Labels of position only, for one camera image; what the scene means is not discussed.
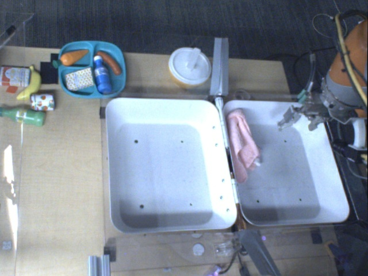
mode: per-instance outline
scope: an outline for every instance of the blue plate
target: blue plate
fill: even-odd
[[[70,52],[70,51],[75,51],[75,50],[81,50],[81,49],[88,49],[89,53],[87,53],[83,58],[81,58],[80,60],[78,60],[75,64],[73,64],[72,66],[59,66],[58,67],[58,72],[59,72],[59,82],[61,87],[63,88],[63,90],[71,95],[71,96],[75,96],[75,97],[81,97],[81,98],[112,98],[115,96],[118,96],[120,92],[122,92],[122,90],[125,87],[125,82],[127,79],[127,71],[125,69],[125,61],[124,61],[124,57],[122,55],[121,50],[119,49],[118,46],[112,44],[112,43],[108,43],[108,42],[101,42],[101,41],[77,41],[77,42],[71,42],[66,44],[59,53],[59,59],[62,56],[62,54],[66,53],[66,52]],[[121,68],[121,74],[120,75],[115,75],[113,73],[113,71],[111,70],[111,68],[106,64],[106,68],[109,70],[109,76],[110,76],[110,81],[111,81],[111,85],[112,85],[112,93],[110,94],[101,94],[98,90],[97,90],[97,86],[96,84],[94,86],[85,88],[85,89],[81,89],[78,91],[70,91],[68,90],[68,88],[66,87],[66,80],[65,80],[65,75],[74,72],[74,71],[78,71],[78,70],[82,70],[84,68],[88,68],[91,67],[92,70],[94,70],[94,63],[93,63],[93,57],[95,56],[95,54],[98,51],[103,51],[105,53],[107,53],[108,55],[110,55],[120,66]]]

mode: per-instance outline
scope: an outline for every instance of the green bottle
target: green bottle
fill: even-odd
[[[0,117],[11,118],[15,122],[41,127],[45,121],[44,112],[35,112],[32,109],[0,108]]]

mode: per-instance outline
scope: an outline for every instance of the cup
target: cup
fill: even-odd
[[[30,108],[33,110],[54,110],[55,101],[52,94],[31,94]]]
[[[198,48],[175,50],[168,61],[171,78],[180,87],[190,89],[203,85],[211,75],[211,63]]]

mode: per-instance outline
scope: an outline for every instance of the gray carpet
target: gray carpet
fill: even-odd
[[[367,11],[367,0],[335,0],[341,12]],[[31,12],[26,44],[60,48],[70,41],[102,40],[124,52],[170,54],[183,46],[213,53],[213,38],[228,37],[230,57],[278,59],[284,62],[293,93],[308,77],[308,61],[300,60],[298,75],[291,66],[309,49],[333,45],[318,34],[312,18],[335,15],[334,0],[0,0],[0,12]],[[357,23],[347,21],[348,29]],[[334,25],[326,16],[315,19],[327,36]],[[335,51],[317,54],[321,74]]]

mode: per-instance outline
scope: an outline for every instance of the white lid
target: white lid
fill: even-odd
[[[102,60],[101,55],[96,55],[95,57],[93,57],[93,61],[95,62],[96,60]]]
[[[169,69],[177,80],[187,85],[203,84],[211,75],[211,63],[198,48],[175,50],[168,61]]]

